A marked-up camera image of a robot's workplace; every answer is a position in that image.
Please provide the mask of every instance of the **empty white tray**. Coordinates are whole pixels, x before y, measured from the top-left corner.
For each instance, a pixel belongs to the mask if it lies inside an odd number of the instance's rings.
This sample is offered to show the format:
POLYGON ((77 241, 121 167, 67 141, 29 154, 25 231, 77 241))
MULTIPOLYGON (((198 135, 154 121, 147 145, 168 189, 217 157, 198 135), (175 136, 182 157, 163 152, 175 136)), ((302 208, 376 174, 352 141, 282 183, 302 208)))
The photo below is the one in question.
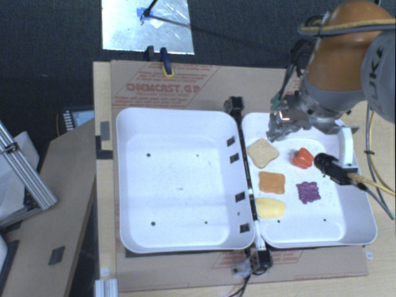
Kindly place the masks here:
MULTIPOLYGON (((257 139, 267 138, 269 114, 250 113, 243 119, 246 146, 257 139)), ((259 219, 264 240, 276 248, 339 246, 368 244, 376 238, 377 227, 367 194, 354 186, 340 186, 314 166, 304 170, 291 164, 293 152, 305 147, 315 157, 324 152, 338 158, 339 141, 336 135, 325 135, 315 128, 292 133, 285 140, 272 145, 279 156, 264 169, 258 169, 250 157, 249 170, 254 197, 269 197, 286 204, 284 216, 279 219, 259 219), (285 175, 285 193, 282 195, 259 190, 259 172, 285 175), (298 199, 296 184, 316 182, 321 199, 303 204, 298 199)))
POLYGON ((231 116, 128 108, 117 117, 116 133, 125 247, 148 253, 252 243, 246 175, 231 116))

